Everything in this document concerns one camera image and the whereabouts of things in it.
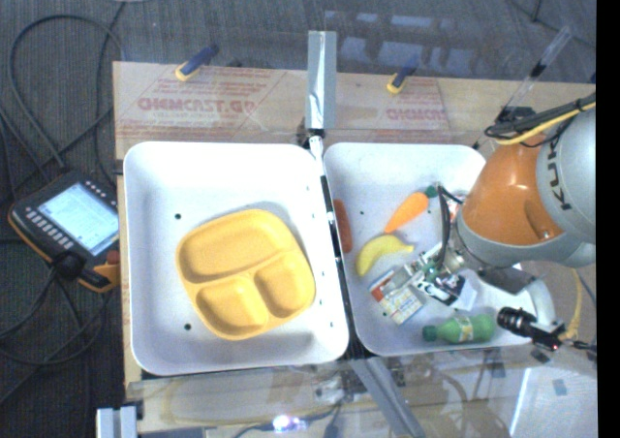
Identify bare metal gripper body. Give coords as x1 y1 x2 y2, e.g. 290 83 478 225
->
412 244 467 286

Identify black and white packet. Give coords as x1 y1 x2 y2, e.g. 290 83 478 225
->
414 273 479 312

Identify white and orange carton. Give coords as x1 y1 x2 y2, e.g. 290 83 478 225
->
368 268 428 327

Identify yellow banana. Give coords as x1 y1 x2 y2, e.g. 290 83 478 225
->
355 234 417 278

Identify green bottle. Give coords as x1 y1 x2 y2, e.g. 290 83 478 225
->
421 312 498 346

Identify orange carrot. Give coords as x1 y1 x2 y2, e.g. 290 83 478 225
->
384 185 440 235

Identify red-brown sausage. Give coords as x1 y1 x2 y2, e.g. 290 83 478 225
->
332 199 354 255

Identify white plastic tray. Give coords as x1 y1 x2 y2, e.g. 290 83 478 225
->
122 141 351 377
323 141 535 359

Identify yellow divided plate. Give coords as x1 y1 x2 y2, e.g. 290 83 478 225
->
174 208 318 342

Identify brown cardboard board red print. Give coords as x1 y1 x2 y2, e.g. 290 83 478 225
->
111 61 597 430

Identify black cylinder on white bracket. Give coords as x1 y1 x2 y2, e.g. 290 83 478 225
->
497 276 567 352

